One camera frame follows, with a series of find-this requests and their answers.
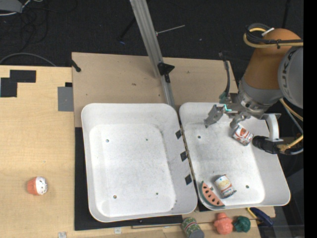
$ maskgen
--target wooden table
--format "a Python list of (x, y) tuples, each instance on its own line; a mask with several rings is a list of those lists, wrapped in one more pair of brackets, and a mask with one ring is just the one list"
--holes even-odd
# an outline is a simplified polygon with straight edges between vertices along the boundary
[[(152, 102), (164, 102), (160, 86), (154, 84), (156, 80), (151, 77), (150, 62), (147, 57), (73, 54), (73, 59), (83, 69), (82, 73), (89, 82), (89, 67), (106, 67), (104, 73), (121, 73), (126, 68), (125, 63), (132, 67), (144, 67), (153, 94), (160, 97)], [(166, 58), (164, 62), (175, 65), (171, 72), (172, 90), (176, 105), (194, 100), (214, 102), (226, 84), (225, 70), (221, 61), (173, 59)], [(59, 232), (66, 232), (67, 238), (185, 238), (180, 225), (169, 227), (122, 227), (121, 234), (115, 234), (114, 228), (75, 231), (74, 230), (74, 187), (75, 187), (75, 136), (74, 127), (80, 125), (78, 112), (80, 105), (92, 99), (79, 96), (92, 93), (96, 90), (87, 89), (83, 93), (78, 88), (78, 83), (73, 79), (74, 68), (70, 67), (34, 67), (34, 66), (0, 66), (0, 78), (9, 77), (11, 69), (36, 70), (36, 83), (18, 83), (17, 97), (0, 98), (0, 230), (1, 237), (45, 237), (57, 238)], [(109, 102), (140, 102), (134, 99), (122, 98), (128, 91), (136, 91), (133, 87), (144, 87), (146, 80), (140, 75), (128, 71), (122, 77), (109, 77), (104, 80), (108, 96), (116, 95)], [(65, 86), (65, 82), (73, 82), (74, 112), (58, 111), (57, 88)], [(121, 87), (119, 82), (128, 82), (126, 87)], [(206, 82), (213, 87), (206, 88)], [(236, 91), (236, 84), (231, 84), (231, 91)], [(26, 183), (32, 177), (43, 176), (48, 181), (48, 191), (43, 196), (33, 196), (27, 192)], [(271, 217), (275, 217), (274, 207), (262, 207)], [(251, 230), (248, 233), (232, 232), (226, 237), (261, 237), (257, 223), (246, 209), (225, 210), (226, 214), (235, 218), (243, 215), (251, 218)], [(217, 237), (213, 226), (216, 217), (215, 211), (199, 212), (184, 215), (195, 217), (200, 227), (205, 232), (205, 237)]]

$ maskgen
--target black floor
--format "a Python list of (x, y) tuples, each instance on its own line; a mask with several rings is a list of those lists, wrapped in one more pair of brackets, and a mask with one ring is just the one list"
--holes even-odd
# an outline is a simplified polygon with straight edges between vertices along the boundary
[[(185, 25), (158, 35), (163, 57), (218, 60), (222, 51), (237, 82), (253, 53), (242, 39), (246, 25), (284, 27), (304, 38), (304, 0), (150, 0), (148, 6), (157, 32)], [(133, 18), (129, 0), (31, 1), (22, 13), (0, 16), (0, 61), (21, 52), (57, 66), (70, 66), (72, 52), (147, 56), (138, 25), (130, 24)], [(1, 64), (51, 66), (28, 55)], [(282, 113), (282, 137), (296, 134), (280, 104), (270, 111)], [(304, 167), (303, 154), (280, 159), (287, 177)]]

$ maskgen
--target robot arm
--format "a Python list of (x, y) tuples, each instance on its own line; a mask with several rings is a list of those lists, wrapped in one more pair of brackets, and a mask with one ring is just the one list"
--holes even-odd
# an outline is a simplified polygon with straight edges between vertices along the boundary
[(270, 153), (284, 153), (291, 146), (278, 144), (281, 139), (276, 115), (265, 112), (283, 98), (303, 108), (303, 40), (287, 29), (273, 29), (263, 24), (248, 26), (243, 39), (255, 50), (239, 82), (238, 93), (229, 93), (220, 100), (226, 104), (225, 109), (213, 108), (205, 125), (216, 122), (222, 114), (233, 118), (231, 128), (251, 116), (265, 119), (270, 137), (256, 136), (253, 145)]

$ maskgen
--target red toy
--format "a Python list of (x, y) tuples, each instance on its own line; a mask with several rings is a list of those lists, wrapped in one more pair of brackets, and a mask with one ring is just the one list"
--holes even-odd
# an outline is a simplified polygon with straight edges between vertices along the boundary
[(223, 212), (218, 214), (217, 220), (214, 222), (214, 226), (221, 235), (227, 235), (233, 230), (232, 219), (227, 217), (227, 215)]

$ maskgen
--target black cable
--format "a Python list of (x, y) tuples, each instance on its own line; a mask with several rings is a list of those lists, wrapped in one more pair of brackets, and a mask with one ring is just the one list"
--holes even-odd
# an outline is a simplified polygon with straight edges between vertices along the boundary
[(188, 10), (188, 9), (197, 9), (197, 8), (199, 8), (200, 6), (204, 5), (208, 0), (204, 0), (204, 1), (203, 1), (201, 4), (199, 4), (198, 6), (196, 6), (196, 7), (191, 7), (191, 8), (185, 8), (185, 7), (183, 7), (183, 6), (180, 6), (179, 4), (176, 4), (176, 3), (171, 2), (171, 1), (168, 1), (168, 0), (163, 0), (163, 1), (168, 2), (168, 3), (170, 3), (170, 4), (173, 4), (173, 5), (177, 6), (177, 7), (182, 8), (182, 9)]
[[(42, 2), (30, 2), (28, 3), (22, 13), (17, 13), (12, 17), (5, 17), (3, 21), (0, 21), (0, 41), (3, 40), (8, 34), (12, 34), (14, 38), (19, 36), (23, 41), (22, 47), (18, 49), (18, 53), (23, 52), (30, 44), (37, 44), (43, 41), (49, 32), (49, 16), (50, 12), (55, 13), (70, 13), (75, 10), (78, 1), (75, 5), (66, 11), (57, 11), (50, 9), (50, 4), (52, 0), (43, 0)], [(15, 33), (15, 29), (19, 27), (19, 33)]]
[(223, 97), (228, 97), (228, 95), (229, 95), (229, 90), (230, 90), (229, 65), (228, 65), (228, 61), (227, 61), (226, 58), (223, 56), (223, 53), (222, 53), (221, 51), (219, 52), (219, 57), (220, 57), (220, 59), (223, 61), (225, 70), (226, 70), (226, 72), (227, 72), (227, 85), (226, 85), (226, 88), (225, 88), (225, 90), (224, 90), (225, 96), (223, 96)]
[(285, 28), (285, 25), (286, 25), (286, 20), (287, 20), (288, 9), (289, 9), (290, 3), (291, 3), (291, 0), (286, 0), (286, 5), (285, 5), (285, 12), (284, 12), (284, 17), (283, 17), (282, 28)]
[(298, 161), (298, 158), (299, 158), (299, 155), (298, 154), (295, 154), (294, 155), (295, 157), (293, 157), (293, 159), (290, 161), (291, 162), (291, 165), (288, 163), (288, 165), (286, 165), (284, 167), (284, 174), (285, 174), (285, 177), (288, 178), (292, 173), (293, 171), (295, 170), (295, 167), (297, 165), (297, 161)]
[(250, 56), (244, 56), (244, 55), (237, 54), (235, 52), (227, 51), (227, 50), (222, 50), (221, 53), (226, 60), (237, 60), (237, 61), (249, 62), (251, 58)]
[(123, 37), (125, 36), (125, 34), (129, 31), (129, 29), (131, 28), (131, 26), (135, 23), (136, 21), (136, 18), (134, 17), (130, 23), (127, 25), (127, 27), (122, 31), (122, 33), (117, 37), (117, 40), (122, 43), (122, 44), (125, 44), (123, 42)]
[(253, 32), (250, 32), (251, 29), (253, 28), (262, 28), (264, 30), (269, 30), (270, 27), (261, 23), (254, 23), (251, 25), (247, 25), (246, 26), (246, 36), (249, 42), (253, 43), (253, 44), (259, 44), (259, 43), (264, 43), (264, 44), (282, 44), (282, 43), (300, 43), (303, 42), (303, 39), (299, 39), (299, 40), (266, 40), (263, 39), (262, 36), (258, 37), (256, 36)]
[(33, 57), (37, 57), (37, 58), (40, 58), (48, 63), (50, 63), (51, 65), (53, 65), (54, 67), (57, 67), (54, 63), (52, 63), (51, 61), (47, 60), (46, 58), (42, 57), (42, 56), (39, 56), (39, 55), (36, 55), (36, 54), (31, 54), (31, 53), (14, 53), (14, 54), (10, 54), (8, 56), (5, 56), (4, 58), (2, 58), (0, 60), (0, 64), (2, 64), (5, 60), (7, 60), (8, 58), (10, 57), (14, 57), (14, 56), (33, 56)]

